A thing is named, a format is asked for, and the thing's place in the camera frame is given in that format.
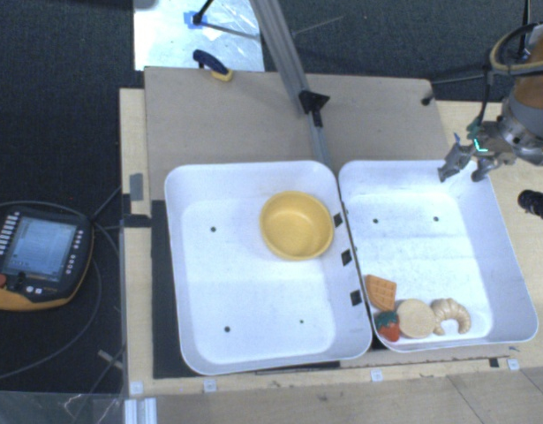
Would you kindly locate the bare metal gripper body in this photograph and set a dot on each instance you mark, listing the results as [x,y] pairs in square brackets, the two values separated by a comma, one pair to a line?
[509,145]

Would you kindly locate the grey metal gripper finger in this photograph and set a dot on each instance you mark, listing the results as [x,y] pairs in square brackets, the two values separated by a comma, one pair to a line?
[453,161]
[483,169]

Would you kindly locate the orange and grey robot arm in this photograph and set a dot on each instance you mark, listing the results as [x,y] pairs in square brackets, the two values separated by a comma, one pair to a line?
[535,87]

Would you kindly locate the white plastic tray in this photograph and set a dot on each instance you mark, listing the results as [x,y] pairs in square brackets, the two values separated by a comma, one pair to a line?
[253,298]
[434,259]

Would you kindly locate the beige toy croissant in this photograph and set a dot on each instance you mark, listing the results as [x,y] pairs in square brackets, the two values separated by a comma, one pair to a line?
[456,312]

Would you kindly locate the orange toy waffle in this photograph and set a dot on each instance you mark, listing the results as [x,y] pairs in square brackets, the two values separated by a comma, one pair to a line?
[380,292]

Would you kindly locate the beige round toy biscuit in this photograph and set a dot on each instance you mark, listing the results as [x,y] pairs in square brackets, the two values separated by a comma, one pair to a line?
[416,319]

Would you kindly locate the yellow bowl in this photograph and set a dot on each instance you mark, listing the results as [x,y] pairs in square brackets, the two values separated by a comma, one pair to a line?
[296,227]

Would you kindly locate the red toy strawberry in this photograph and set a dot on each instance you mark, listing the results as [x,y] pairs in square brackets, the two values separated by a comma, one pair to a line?
[389,327]

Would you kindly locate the brown cardboard board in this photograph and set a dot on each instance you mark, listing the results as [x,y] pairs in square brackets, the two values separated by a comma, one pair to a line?
[236,122]

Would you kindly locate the black cylinder on white bracket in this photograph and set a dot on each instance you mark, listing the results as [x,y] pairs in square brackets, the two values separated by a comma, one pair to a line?
[537,205]

